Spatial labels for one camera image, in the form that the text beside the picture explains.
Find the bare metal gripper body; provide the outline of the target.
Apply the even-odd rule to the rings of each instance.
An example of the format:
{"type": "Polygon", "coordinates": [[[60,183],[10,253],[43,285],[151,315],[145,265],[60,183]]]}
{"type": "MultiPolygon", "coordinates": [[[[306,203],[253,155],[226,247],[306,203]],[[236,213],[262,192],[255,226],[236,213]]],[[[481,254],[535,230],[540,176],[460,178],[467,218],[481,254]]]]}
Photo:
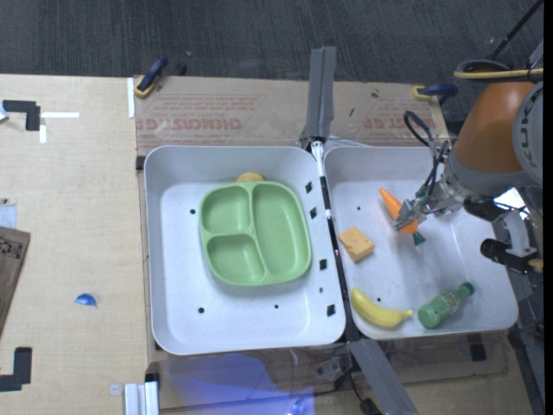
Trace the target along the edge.
{"type": "Polygon", "coordinates": [[[416,192],[416,206],[424,215],[454,213],[465,201],[465,186],[456,179],[425,182],[416,192]]]}

